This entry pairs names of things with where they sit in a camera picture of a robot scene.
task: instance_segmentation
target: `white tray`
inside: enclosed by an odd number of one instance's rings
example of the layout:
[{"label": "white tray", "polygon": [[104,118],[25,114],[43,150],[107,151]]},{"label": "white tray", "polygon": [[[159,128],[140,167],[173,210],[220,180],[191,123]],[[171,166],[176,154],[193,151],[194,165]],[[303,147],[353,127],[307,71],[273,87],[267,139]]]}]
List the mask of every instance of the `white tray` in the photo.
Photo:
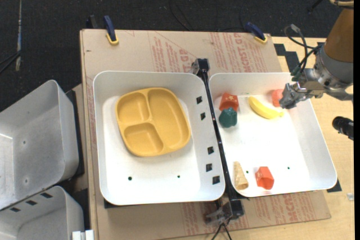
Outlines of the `white tray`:
[{"label": "white tray", "polygon": [[[178,151],[137,157],[122,140],[115,104],[126,93],[151,87],[170,89],[177,96],[190,123],[191,139]],[[200,78],[190,73],[104,71],[95,77],[93,89],[100,190],[107,201],[137,205],[212,201],[222,196],[222,164]]]},{"label": "white tray", "polygon": [[83,211],[59,186],[0,211],[1,240],[70,240],[73,231],[84,231]]},{"label": "white tray", "polygon": [[72,177],[74,108],[49,80],[0,113],[0,210]]},{"label": "white tray", "polygon": [[[249,187],[238,191],[245,197],[329,189],[336,184],[336,171],[310,100],[272,120],[255,114],[248,104],[248,97],[255,96],[273,107],[270,92],[289,82],[289,73],[224,73],[209,80],[217,120],[222,94],[238,96],[237,125],[222,128],[219,124],[219,130],[233,186],[235,161],[249,182]],[[255,172],[260,166],[269,167],[274,177],[271,190],[257,186]]]}]

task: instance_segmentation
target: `banana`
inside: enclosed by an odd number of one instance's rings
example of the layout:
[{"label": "banana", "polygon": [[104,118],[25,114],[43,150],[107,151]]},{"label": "banana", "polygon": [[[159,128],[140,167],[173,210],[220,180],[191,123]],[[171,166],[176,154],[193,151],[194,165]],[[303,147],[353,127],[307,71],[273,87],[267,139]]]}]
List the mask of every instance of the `banana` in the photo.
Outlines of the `banana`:
[{"label": "banana", "polygon": [[257,100],[255,97],[250,96],[249,99],[249,105],[251,109],[257,113],[258,115],[266,118],[266,119],[274,119],[279,116],[283,116],[284,112],[279,112],[275,109],[271,109],[264,104],[262,104],[259,100]]}]

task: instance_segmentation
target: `blue clamp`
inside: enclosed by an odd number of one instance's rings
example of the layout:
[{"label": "blue clamp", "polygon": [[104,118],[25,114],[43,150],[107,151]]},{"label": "blue clamp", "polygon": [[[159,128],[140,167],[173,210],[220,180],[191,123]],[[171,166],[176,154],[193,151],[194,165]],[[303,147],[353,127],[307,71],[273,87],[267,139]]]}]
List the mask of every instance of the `blue clamp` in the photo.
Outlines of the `blue clamp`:
[{"label": "blue clamp", "polygon": [[107,34],[106,34],[107,40],[109,40],[111,45],[117,45],[119,43],[119,40],[115,34],[113,22],[111,21],[108,15],[104,16],[103,21],[107,30]]},{"label": "blue clamp", "polygon": [[264,33],[261,31],[260,28],[258,28],[255,24],[252,24],[250,22],[245,24],[245,30],[253,33],[255,35],[255,39],[261,43],[266,43],[267,42],[267,38],[265,37]]}]

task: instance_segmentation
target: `cardboard sheet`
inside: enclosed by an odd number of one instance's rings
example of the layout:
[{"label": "cardboard sheet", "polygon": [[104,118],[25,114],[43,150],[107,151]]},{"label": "cardboard sheet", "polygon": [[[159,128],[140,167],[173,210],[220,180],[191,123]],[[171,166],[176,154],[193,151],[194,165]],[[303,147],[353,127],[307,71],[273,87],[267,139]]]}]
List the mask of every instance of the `cardboard sheet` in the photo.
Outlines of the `cardboard sheet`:
[{"label": "cardboard sheet", "polygon": [[[94,193],[90,195],[90,210],[96,237],[155,240],[214,233],[217,226],[204,221],[204,215],[215,210],[211,202],[104,207],[98,183],[92,82],[105,70],[189,72],[196,58],[209,60],[210,74],[280,72],[272,38],[268,35],[268,42],[261,44],[248,33],[116,30],[116,34],[119,45],[112,46],[105,30],[80,32],[90,135],[87,145],[92,153],[88,161],[89,172],[93,171],[89,190]],[[330,218],[322,191],[250,198],[242,203],[245,215],[231,221],[229,230]]]}]

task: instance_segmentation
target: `brown cylinder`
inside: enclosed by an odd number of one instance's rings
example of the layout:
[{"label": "brown cylinder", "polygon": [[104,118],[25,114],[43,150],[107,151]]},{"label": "brown cylinder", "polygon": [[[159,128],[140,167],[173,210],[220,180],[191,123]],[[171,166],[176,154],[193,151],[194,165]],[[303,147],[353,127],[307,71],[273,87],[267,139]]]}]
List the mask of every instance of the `brown cylinder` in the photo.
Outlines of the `brown cylinder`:
[{"label": "brown cylinder", "polygon": [[324,45],[325,53],[338,61],[354,61],[354,10],[343,9]]}]

